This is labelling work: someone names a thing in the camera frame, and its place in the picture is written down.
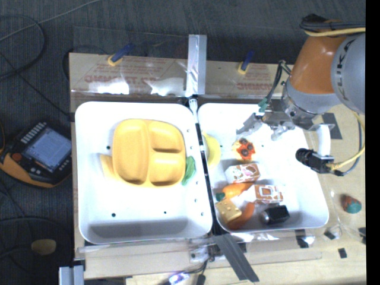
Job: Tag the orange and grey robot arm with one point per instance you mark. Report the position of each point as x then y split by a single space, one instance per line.
314 70

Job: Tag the white plastic tray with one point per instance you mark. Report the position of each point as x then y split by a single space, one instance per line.
133 209
291 183

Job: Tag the black cylinder on white bracket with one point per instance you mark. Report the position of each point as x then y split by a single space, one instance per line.
314 160

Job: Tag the brown and pink carton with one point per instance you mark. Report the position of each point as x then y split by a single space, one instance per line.
242 173

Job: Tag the yellow divided plate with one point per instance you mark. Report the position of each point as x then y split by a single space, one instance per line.
139 150

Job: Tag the yellow banana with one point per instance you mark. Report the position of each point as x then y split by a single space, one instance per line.
214 153

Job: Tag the toy pizza slice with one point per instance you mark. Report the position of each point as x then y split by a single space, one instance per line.
245 150

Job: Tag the yellow holed biscuit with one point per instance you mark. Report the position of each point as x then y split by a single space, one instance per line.
228 210

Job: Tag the brown cardboard board red print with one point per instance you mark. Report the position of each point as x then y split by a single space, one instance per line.
341 171

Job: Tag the green toy lettuce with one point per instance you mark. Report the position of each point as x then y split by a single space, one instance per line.
189 171

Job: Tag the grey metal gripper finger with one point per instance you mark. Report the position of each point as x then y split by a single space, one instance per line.
279 132
248 124

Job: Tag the black can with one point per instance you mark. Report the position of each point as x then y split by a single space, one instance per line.
277 215

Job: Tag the orange sausage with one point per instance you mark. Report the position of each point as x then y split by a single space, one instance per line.
246 215

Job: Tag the orange carrot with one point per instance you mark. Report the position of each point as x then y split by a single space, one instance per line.
234 190

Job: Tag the red and green toy fruit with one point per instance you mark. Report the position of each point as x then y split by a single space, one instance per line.
351 204

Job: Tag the brown and white carton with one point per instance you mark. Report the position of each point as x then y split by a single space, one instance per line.
267 194

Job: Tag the yellow oval toy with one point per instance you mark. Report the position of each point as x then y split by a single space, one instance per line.
43 246

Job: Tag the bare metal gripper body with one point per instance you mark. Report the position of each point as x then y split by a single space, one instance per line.
280 118

